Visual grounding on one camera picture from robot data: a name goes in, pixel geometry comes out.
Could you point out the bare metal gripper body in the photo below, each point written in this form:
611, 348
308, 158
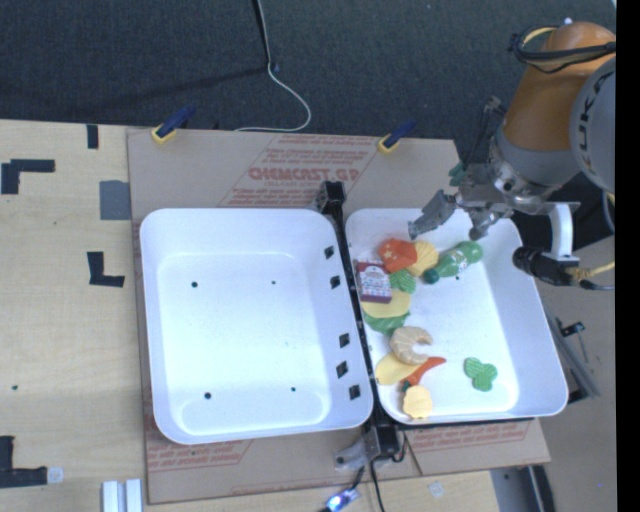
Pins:
492, 192

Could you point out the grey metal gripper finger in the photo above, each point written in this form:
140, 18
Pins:
432, 214
484, 222

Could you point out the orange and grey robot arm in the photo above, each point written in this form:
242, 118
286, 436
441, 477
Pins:
545, 105

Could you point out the yellow shell-shaped toy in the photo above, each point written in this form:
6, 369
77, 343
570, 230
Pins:
425, 256

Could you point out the green plastic bottle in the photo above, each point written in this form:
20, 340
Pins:
455, 261

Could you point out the red pizza slice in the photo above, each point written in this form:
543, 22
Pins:
397, 254

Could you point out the green lettuce leaf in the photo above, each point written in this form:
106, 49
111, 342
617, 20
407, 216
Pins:
404, 282

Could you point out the red and white carton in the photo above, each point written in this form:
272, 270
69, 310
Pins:
373, 282

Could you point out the yellow cheese slice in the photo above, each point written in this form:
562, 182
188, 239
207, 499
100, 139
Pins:
387, 306

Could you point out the white plastic tray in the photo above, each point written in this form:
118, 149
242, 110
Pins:
240, 330
465, 325

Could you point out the green flat toy leaf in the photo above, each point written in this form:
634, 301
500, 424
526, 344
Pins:
382, 325

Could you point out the tan croissant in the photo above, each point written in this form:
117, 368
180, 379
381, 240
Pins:
407, 345

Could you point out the thin black rod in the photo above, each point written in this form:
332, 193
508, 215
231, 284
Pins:
361, 330

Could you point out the green broccoli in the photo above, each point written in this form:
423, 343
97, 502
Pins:
480, 374

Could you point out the orange carrot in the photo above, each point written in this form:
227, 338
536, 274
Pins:
425, 367

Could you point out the brown cardboard board red print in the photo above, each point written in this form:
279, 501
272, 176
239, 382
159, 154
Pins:
280, 170

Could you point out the yellow ridged toy piece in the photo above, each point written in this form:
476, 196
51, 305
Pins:
417, 401

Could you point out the black cylinder on white bracket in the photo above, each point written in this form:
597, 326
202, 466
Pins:
542, 265

